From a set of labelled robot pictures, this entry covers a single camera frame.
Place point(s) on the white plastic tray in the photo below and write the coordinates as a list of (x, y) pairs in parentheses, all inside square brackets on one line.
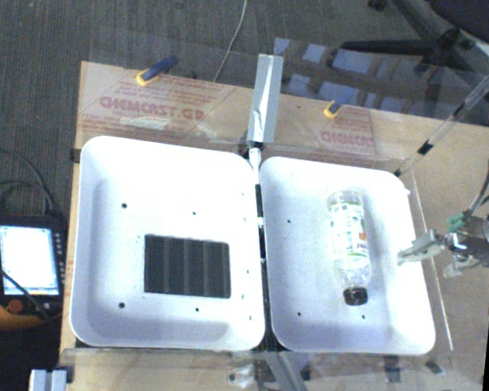
[(303, 258), (105, 227)]

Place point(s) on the black ribbed rectangular pad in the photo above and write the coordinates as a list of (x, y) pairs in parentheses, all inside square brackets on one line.
[(187, 267)]

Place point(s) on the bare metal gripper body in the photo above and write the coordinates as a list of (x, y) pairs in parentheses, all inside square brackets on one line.
[(477, 249)]

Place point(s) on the brown cardboard board red print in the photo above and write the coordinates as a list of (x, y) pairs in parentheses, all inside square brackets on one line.
[(465, 141)]

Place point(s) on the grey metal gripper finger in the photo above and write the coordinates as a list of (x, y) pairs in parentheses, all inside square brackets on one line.
[(423, 247), (457, 267)]

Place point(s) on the clear plastic bottle black cap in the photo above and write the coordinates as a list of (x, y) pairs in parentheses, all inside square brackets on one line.
[(350, 233)]

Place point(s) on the black office chair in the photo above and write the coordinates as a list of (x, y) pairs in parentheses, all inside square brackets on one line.
[(442, 42)]

